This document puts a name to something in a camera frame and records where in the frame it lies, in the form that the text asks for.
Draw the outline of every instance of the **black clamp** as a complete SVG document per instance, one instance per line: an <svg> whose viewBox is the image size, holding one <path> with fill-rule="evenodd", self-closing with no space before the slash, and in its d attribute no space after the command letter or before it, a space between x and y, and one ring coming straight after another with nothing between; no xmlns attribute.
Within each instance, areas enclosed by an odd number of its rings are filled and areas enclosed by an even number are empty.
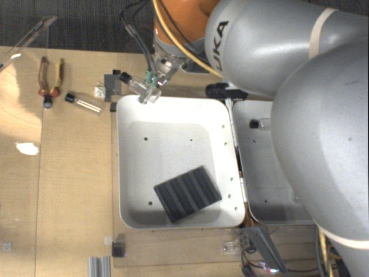
<svg viewBox="0 0 369 277"><path fill-rule="evenodd" d="M239 89L226 89L229 87L228 83L215 83L206 87L206 96L210 99L232 99L232 100L245 100L248 97L248 93Z"/></svg>

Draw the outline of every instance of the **gray carpet floor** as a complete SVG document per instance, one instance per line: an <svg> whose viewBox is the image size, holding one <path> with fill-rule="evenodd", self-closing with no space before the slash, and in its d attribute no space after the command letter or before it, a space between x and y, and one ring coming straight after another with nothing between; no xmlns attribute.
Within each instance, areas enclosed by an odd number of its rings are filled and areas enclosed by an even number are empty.
<svg viewBox="0 0 369 277"><path fill-rule="evenodd" d="M123 7L134 1L137 0L0 0L0 45L15 45L42 16L58 16L49 30L49 48L139 52L118 18ZM310 1L368 15L368 0ZM137 14L135 22L144 41L151 45L153 10L150 4ZM40 40L38 44L43 46L44 43Z"/></svg>

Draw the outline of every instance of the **white tray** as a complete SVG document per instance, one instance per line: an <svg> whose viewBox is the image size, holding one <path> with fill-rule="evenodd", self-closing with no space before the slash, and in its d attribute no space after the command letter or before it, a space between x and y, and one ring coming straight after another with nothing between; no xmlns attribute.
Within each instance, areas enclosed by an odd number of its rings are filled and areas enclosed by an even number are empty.
<svg viewBox="0 0 369 277"><path fill-rule="evenodd" d="M239 171L223 104L161 97L142 105L125 96L117 105L119 201L135 229L234 227L245 215ZM154 186L204 166L222 200L171 223Z"/></svg>

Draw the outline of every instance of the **red and yellow pliers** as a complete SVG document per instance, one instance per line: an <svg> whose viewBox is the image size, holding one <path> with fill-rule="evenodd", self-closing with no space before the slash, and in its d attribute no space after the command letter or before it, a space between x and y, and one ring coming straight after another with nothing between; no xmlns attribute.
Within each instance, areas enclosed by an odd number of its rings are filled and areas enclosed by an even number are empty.
<svg viewBox="0 0 369 277"><path fill-rule="evenodd" d="M46 82L46 70L48 66L48 61L46 57L41 58L40 63L40 70L39 70L39 95L44 97L44 107L46 109L51 108L52 105L52 99L57 98L60 95L60 87L63 83L63 67L64 67L64 60L61 58L58 60L56 65L56 75L55 75L55 82L54 86L50 91L48 91L47 88L47 82Z"/></svg>

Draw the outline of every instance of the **table surface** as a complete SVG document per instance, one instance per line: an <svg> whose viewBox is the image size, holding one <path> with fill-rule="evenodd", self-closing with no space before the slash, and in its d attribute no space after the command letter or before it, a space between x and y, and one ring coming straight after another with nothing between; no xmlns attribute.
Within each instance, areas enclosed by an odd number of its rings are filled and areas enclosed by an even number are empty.
<svg viewBox="0 0 369 277"><path fill-rule="evenodd" d="M7 50L0 47L0 55ZM50 110L43 108L37 94L42 56L50 63L50 87L55 64L60 58L65 61L61 96ZM104 103L97 117L63 97L68 91L92 96L97 82L113 69L144 77L144 67L140 54L28 48L0 73L0 242L12 243L11 250L0 251L1 277L87 276L89 257L111 255L111 245L104 242L113 237L114 214L117 218L110 104ZM212 75L178 72L167 93L200 95L205 86L218 81ZM23 154L22 146L36 150L28 153L35 155ZM288 232L279 243L287 238L290 242L291 235ZM308 252L301 256L306 259L314 249L301 238L303 243L295 249ZM313 266L314 261L303 262L303 268ZM122 277L243 276L241 263L234 261L125 268L115 268L112 261L111 267L112 276Z"/></svg>

